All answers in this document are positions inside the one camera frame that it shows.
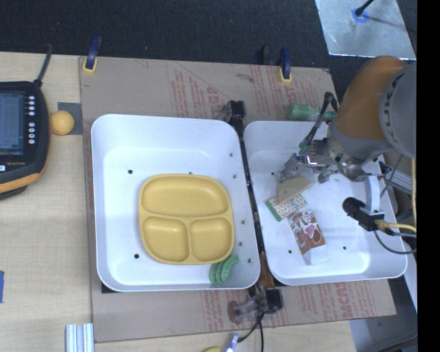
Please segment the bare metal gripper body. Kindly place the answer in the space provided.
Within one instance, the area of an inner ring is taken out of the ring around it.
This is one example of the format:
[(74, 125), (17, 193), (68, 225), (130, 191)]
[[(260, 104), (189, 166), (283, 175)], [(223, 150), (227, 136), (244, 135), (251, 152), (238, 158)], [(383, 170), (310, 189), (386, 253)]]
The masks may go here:
[(354, 158), (332, 139), (304, 140), (299, 145), (300, 156), (304, 157), (304, 164), (313, 169), (318, 175), (322, 168), (332, 166), (334, 175), (341, 174), (350, 181), (364, 181), (369, 175), (363, 170), (365, 160)]

